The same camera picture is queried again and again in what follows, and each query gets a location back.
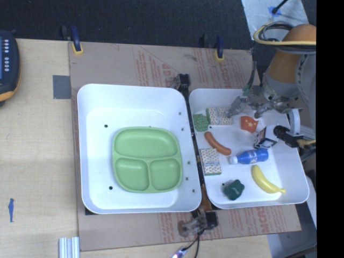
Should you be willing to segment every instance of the toy sausage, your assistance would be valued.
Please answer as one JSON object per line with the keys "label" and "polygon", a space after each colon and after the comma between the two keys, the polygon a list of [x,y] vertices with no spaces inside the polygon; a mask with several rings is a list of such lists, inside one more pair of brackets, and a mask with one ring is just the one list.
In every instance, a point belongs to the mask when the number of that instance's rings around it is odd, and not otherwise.
{"label": "toy sausage", "polygon": [[226,156],[229,156],[232,153],[232,150],[218,143],[212,133],[210,133],[209,131],[204,133],[204,137],[206,141],[211,145],[211,147],[215,148],[219,153]]}

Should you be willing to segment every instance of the blue bottle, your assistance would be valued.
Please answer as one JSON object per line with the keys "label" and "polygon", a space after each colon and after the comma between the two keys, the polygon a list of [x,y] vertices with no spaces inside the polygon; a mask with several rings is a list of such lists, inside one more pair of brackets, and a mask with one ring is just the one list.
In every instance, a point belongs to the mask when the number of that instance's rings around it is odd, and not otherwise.
{"label": "blue bottle", "polygon": [[238,156],[230,156],[230,164],[252,164],[260,161],[266,161],[269,158],[268,150],[265,148],[248,150]]}

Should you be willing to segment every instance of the red packet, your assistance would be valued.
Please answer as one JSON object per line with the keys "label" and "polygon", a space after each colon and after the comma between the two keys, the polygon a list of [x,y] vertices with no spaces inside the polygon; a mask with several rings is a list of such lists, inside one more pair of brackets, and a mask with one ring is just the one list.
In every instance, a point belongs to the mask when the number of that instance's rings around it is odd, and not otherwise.
{"label": "red packet", "polygon": [[254,120],[251,117],[241,117],[241,129],[254,133],[257,129],[258,120]]}

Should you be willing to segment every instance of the cardboard sheet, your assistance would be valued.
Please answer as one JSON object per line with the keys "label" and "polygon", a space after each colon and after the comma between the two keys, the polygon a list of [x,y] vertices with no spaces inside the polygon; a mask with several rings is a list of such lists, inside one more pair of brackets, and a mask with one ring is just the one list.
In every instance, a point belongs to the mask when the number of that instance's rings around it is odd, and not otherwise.
{"label": "cardboard sheet", "polygon": [[[81,198],[80,153],[76,95],[88,83],[170,87],[178,74],[189,74],[190,91],[197,88],[241,89],[252,71],[249,51],[225,50],[217,62],[208,48],[140,46],[83,42],[75,55],[69,44],[71,101],[81,251],[157,245],[194,240],[178,227],[192,220],[190,212],[92,214]],[[258,75],[255,84],[259,84]],[[201,240],[244,237],[300,230],[294,205],[217,210],[219,225]]]}

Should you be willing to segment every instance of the small box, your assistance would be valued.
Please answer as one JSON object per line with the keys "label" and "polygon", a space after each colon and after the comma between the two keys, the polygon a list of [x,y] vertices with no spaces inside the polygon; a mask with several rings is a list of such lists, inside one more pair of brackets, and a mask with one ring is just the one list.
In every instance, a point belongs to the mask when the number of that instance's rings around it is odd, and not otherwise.
{"label": "small box", "polygon": [[219,154],[215,148],[199,150],[204,175],[219,175],[222,173]]}
{"label": "small box", "polygon": [[276,125],[268,125],[261,130],[254,141],[253,147],[259,148],[270,148],[278,142],[278,137],[274,134],[274,128]]}
{"label": "small box", "polygon": [[207,108],[206,117],[210,125],[231,125],[233,120],[227,116],[227,107]]}

